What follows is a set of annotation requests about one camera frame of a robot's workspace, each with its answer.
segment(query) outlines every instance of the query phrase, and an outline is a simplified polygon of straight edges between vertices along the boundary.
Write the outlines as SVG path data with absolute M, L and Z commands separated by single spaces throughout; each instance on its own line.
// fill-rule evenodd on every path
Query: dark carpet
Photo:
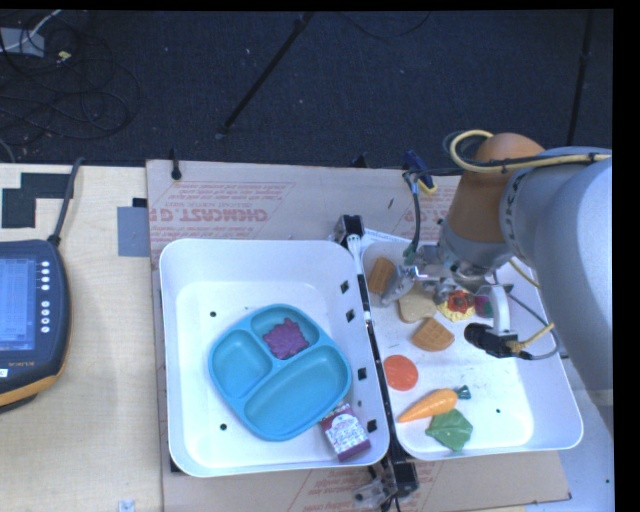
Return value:
M 316 12 L 219 140 L 302 15 L 2 9 L 22 32 L 0 53 L 0 161 L 399 167 L 411 149 L 437 168 L 468 129 L 612 148 L 613 9 Z

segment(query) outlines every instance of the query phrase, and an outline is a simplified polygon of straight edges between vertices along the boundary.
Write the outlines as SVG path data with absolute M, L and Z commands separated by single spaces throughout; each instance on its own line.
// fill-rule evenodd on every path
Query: purple food item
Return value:
M 291 357 L 309 346 L 300 326 L 290 318 L 285 318 L 284 323 L 277 324 L 263 336 L 263 339 L 278 359 Z

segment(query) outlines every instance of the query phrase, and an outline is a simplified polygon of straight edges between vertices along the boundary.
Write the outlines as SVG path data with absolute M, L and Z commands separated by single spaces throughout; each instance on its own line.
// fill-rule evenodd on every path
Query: wooden table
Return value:
M 0 188 L 20 187 L 22 172 L 69 170 L 3 164 Z M 121 500 L 163 510 L 150 260 L 119 256 L 117 236 L 118 208 L 147 190 L 145 168 L 80 168 L 60 245 L 73 299 L 68 364 L 51 389 L 0 415 L 3 511 L 116 511 Z M 1 229 L 0 240 L 46 239 L 61 203 L 37 200 L 35 228 Z

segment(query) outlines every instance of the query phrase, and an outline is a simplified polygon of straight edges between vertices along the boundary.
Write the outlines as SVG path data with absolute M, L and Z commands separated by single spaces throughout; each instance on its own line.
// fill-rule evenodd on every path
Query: blue plate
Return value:
M 297 324 L 306 343 L 283 355 L 272 351 L 265 335 L 288 322 Z M 351 368 L 340 348 L 305 313 L 287 304 L 259 309 L 228 329 L 211 348 L 209 374 L 244 424 L 269 441 L 286 441 L 308 430 L 351 387 Z

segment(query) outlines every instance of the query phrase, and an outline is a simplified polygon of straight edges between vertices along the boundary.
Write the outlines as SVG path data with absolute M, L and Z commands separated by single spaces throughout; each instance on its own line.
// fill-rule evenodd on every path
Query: white tray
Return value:
M 180 469 L 212 477 L 366 466 L 386 454 L 389 429 L 346 249 L 328 241 L 181 239 L 165 247 L 159 267 L 169 450 Z M 365 428 L 375 424 L 371 448 L 338 462 L 319 424 L 288 441 L 265 441 L 224 401 L 208 373 L 213 343 L 248 313 L 274 303 L 304 311 L 342 349 L 352 372 L 345 401 Z
M 365 274 L 375 260 L 384 256 L 401 263 L 406 243 L 375 242 L 363 255 Z M 544 316 L 536 289 L 510 265 L 498 272 L 500 282 L 514 284 L 513 295 Z M 456 408 L 473 425 L 471 439 L 460 452 L 453 452 L 425 434 L 430 420 L 395 424 L 398 441 L 411 455 L 423 460 L 439 460 L 509 452 L 572 448 L 582 438 L 582 419 L 559 355 L 537 361 L 495 358 L 474 347 L 464 338 L 469 322 L 491 324 L 491 319 L 474 315 L 451 322 L 440 312 L 435 318 L 455 335 L 454 343 L 441 352 L 427 352 L 410 338 L 421 322 L 405 323 L 398 316 L 397 303 L 380 305 L 371 294 L 374 331 L 381 360 L 403 354 L 416 363 L 417 385 L 409 391 L 389 389 L 394 417 L 411 403 L 437 388 L 457 388 L 466 384 L 472 398 L 459 400 Z M 530 313 L 510 302 L 511 329 L 520 340 L 539 331 L 543 325 Z M 550 335 L 541 337 L 527 350 L 545 354 L 554 344 Z

